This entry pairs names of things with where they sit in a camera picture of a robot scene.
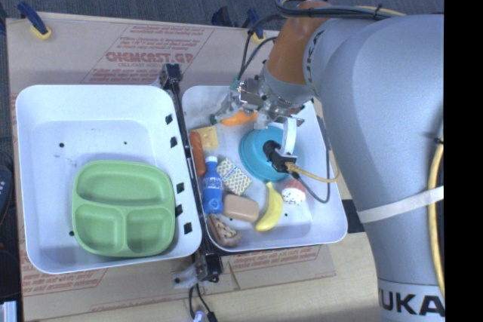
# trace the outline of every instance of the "banana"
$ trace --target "banana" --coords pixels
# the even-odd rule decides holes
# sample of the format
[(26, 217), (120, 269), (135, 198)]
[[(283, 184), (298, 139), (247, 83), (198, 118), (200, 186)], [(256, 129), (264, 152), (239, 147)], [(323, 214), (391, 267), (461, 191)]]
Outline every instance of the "banana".
[(275, 227), (275, 224), (280, 219), (281, 210), (284, 205), (284, 199), (273, 188), (272, 182), (268, 182), (266, 186), (269, 189), (269, 207), (255, 225), (255, 229), (260, 232), (268, 231)]

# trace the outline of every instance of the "blue plate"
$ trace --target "blue plate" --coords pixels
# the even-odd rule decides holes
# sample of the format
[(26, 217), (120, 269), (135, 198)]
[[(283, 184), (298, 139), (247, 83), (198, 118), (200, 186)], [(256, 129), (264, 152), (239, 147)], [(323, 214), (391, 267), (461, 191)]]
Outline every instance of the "blue plate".
[(264, 182), (279, 181), (288, 175), (288, 173), (277, 172), (272, 163), (266, 159), (263, 145), (270, 140), (281, 144), (283, 130), (273, 126), (263, 130), (253, 129), (243, 136), (238, 148), (243, 166), (253, 177)]

